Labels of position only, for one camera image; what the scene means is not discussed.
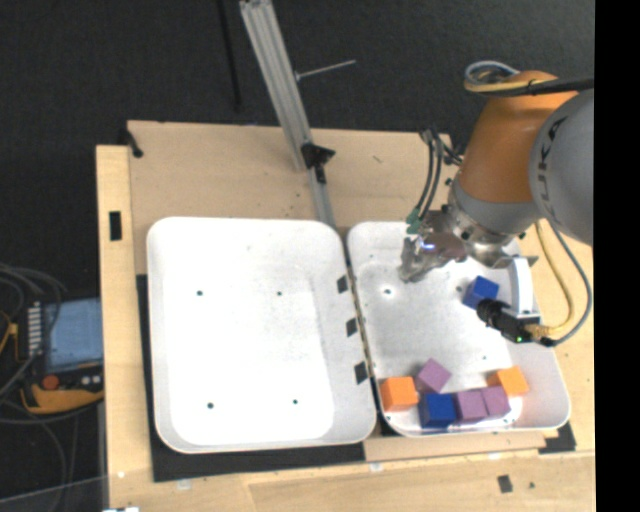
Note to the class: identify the purple cube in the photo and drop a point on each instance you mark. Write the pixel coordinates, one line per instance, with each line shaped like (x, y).
(470, 405)
(496, 400)
(434, 374)

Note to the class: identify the black cylinder on white bracket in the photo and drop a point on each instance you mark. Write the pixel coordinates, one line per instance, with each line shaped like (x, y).
(520, 290)

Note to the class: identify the orange cube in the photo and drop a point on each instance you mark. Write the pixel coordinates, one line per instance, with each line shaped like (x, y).
(513, 381)
(398, 393)

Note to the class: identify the brown flat board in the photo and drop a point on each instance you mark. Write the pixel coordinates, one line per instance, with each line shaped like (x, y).
(225, 170)

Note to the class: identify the thin black and white rod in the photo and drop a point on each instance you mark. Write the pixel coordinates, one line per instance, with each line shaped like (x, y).
(361, 325)

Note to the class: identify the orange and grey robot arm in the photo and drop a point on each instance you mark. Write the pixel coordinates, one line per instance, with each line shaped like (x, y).
(505, 150)

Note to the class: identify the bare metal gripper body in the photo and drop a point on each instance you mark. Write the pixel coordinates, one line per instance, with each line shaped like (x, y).
(450, 240)

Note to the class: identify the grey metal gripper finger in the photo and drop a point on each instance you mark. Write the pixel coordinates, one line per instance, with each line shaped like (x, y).
(407, 262)
(427, 265)

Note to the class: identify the white plastic tray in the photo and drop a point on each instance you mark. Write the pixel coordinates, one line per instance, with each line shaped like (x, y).
(250, 340)
(430, 325)

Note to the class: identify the blue cube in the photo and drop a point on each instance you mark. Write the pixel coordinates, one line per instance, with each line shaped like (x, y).
(481, 292)
(438, 410)

